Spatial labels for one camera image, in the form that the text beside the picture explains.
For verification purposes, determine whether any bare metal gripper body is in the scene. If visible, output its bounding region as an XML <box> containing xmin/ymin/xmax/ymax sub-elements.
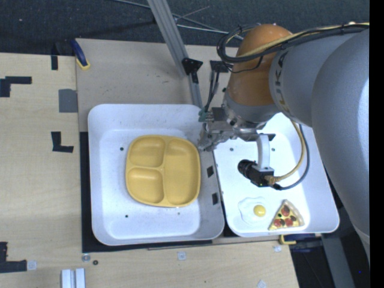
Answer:
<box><xmin>206</xmin><ymin>106</ymin><xmax>267</xmax><ymax>144</ymax></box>

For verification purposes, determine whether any yellow divided plate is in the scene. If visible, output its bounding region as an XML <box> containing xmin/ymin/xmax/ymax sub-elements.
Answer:
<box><xmin>125</xmin><ymin>134</ymin><xmax>202</xmax><ymax>208</ymax></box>

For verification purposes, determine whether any white and yellow fried egg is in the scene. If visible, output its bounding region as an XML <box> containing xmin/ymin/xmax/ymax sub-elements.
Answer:
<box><xmin>237</xmin><ymin>196</ymin><xmax>268</xmax><ymax>225</ymax></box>

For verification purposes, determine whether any white plastic tray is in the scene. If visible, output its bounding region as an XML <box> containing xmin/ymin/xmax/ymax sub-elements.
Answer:
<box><xmin>87</xmin><ymin>103</ymin><xmax>226</xmax><ymax>247</ymax></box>
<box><xmin>211</xmin><ymin>110</ymin><xmax>341</xmax><ymax>239</ymax></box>

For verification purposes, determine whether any yellow pizza slice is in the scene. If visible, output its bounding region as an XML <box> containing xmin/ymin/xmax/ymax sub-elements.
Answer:
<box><xmin>268</xmin><ymin>199</ymin><xmax>306</xmax><ymax>232</ymax></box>

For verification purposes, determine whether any black cylinder on white bracket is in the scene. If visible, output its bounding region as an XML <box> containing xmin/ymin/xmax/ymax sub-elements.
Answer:
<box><xmin>237</xmin><ymin>133</ymin><xmax>277</xmax><ymax>188</ymax></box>

